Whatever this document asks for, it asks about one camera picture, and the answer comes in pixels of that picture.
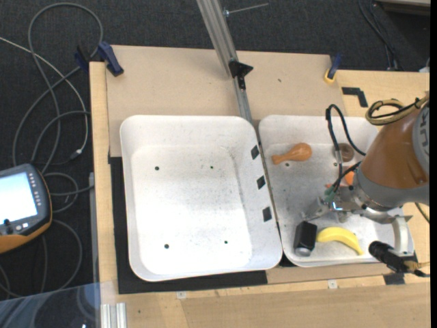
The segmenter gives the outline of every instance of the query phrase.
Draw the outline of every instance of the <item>white tray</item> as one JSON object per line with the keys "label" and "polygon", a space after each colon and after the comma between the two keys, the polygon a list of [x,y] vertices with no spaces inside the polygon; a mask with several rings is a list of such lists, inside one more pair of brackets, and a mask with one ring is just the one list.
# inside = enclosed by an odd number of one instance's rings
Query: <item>white tray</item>
{"label": "white tray", "polygon": [[132,270],[162,281],[275,267],[279,231],[242,118],[134,115],[120,128]]}
{"label": "white tray", "polygon": [[[376,127],[364,118],[348,117],[346,123],[353,142],[358,148],[366,151],[378,133]],[[333,117],[333,128],[337,141],[347,142],[339,117]],[[341,243],[328,242],[316,243],[309,257],[297,256],[293,250],[293,242],[296,226],[303,220],[302,212],[317,196],[323,196],[326,184],[333,183],[338,177],[327,121],[325,117],[319,116],[270,115],[260,122],[259,136],[272,188],[284,254],[291,262],[302,267],[375,262],[368,251],[371,242],[378,240],[394,245],[392,225],[381,225],[358,215],[352,215],[345,223],[339,223],[335,215],[330,213],[311,223],[317,225],[318,230],[328,226],[340,226],[353,231],[365,253],[358,256],[354,250]],[[284,154],[300,142],[311,146],[313,154],[309,160],[273,164],[272,155]],[[362,158],[363,156],[355,153],[353,161],[344,165],[353,165]],[[390,214],[403,215],[403,211],[397,208],[391,210]],[[413,252],[414,245],[409,231],[408,236],[408,251]]]}

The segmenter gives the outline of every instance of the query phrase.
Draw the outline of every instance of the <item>yellow banana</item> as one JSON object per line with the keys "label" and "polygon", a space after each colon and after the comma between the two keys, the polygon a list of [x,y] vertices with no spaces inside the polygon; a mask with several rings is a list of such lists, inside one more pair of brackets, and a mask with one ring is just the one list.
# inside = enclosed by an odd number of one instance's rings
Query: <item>yellow banana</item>
{"label": "yellow banana", "polygon": [[356,251],[358,255],[364,254],[364,251],[360,248],[356,235],[345,228],[341,228],[341,227],[324,228],[317,234],[315,241],[322,242],[322,243],[331,242],[331,241],[341,242],[344,245],[347,245],[349,248],[352,248],[354,251]]}

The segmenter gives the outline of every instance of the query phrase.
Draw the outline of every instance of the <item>black floor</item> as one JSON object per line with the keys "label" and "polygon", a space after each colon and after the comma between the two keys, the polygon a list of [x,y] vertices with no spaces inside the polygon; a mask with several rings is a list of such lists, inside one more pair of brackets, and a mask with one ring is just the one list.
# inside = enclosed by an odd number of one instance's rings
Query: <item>black floor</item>
{"label": "black floor", "polygon": [[[370,0],[362,0],[368,8]],[[84,5],[102,21],[104,40],[110,44],[212,48],[195,0],[0,0],[0,37],[29,48],[28,29],[32,18],[48,5],[68,2]],[[358,0],[221,0],[229,11],[268,3],[250,11],[232,13],[229,28],[238,50],[290,53],[342,54],[340,68],[386,70],[388,61],[384,43],[365,22]],[[400,71],[416,72],[429,57],[430,17],[387,13],[374,8],[382,33],[397,58]],[[74,52],[80,44],[91,52],[98,42],[98,26],[90,14],[73,7],[52,8],[43,13],[31,28],[32,45],[39,55],[52,62],[64,74],[76,67]],[[48,81],[59,76],[43,66]],[[80,71],[70,78],[89,108],[87,75]],[[0,40],[0,169],[13,165],[12,145],[16,129],[28,108],[47,90],[30,54]],[[61,113],[80,110],[74,92],[64,83],[55,89]],[[38,135],[55,117],[55,108],[47,96],[26,121],[18,138],[16,163],[31,160]],[[72,116],[62,120],[59,149],[54,163],[62,163],[81,147],[84,120]],[[37,163],[51,153],[56,130],[49,130],[38,150]],[[63,165],[52,165],[49,172],[73,177],[79,188],[88,185],[93,171],[91,140],[82,155]],[[65,178],[47,178],[52,193],[71,191]],[[53,197],[56,209],[72,197]],[[89,196],[79,195],[68,210],[55,214],[78,234],[83,245],[83,261],[68,287],[91,283],[91,232]],[[44,291],[63,286],[74,273],[78,248],[72,233],[55,223],[45,233],[48,268]],[[42,240],[0,256],[0,266],[10,283],[10,290],[20,295],[37,293],[44,276]],[[0,274],[0,284],[6,285]],[[6,294],[0,290],[0,299]]]}

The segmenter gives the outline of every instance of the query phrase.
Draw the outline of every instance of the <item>wooden table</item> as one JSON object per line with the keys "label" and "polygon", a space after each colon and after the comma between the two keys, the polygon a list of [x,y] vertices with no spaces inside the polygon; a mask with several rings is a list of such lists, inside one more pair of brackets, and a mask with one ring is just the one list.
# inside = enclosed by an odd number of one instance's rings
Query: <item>wooden table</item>
{"label": "wooden table", "polygon": [[[406,275],[406,284],[388,286],[383,275],[390,271],[383,264],[277,267],[267,271],[268,284],[263,286],[190,291],[182,296],[176,292],[119,295],[106,77],[103,63],[90,64],[98,268],[102,303],[126,303],[129,328],[430,327],[429,278]],[[337,84],[361,88],[369,104],[385,98],[411,103],[429,90],[429,75],[339,70]],[[364,115],[355,96],[342,98],[346,115]],[[429,261],[429,224],[414,204],[405,205],[404,211],[414,216],[409,226],[419,261]],[[329,279],[335,279],[338,288],[330,289]]]}

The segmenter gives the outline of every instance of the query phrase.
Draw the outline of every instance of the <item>screen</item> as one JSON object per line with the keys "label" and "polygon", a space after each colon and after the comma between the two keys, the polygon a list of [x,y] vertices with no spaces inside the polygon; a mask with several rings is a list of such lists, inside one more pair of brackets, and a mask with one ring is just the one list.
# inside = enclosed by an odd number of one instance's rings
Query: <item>screen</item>
{"label": "screen", "polygon": [[0,177],[0,223],[37,215],[27,174]]}

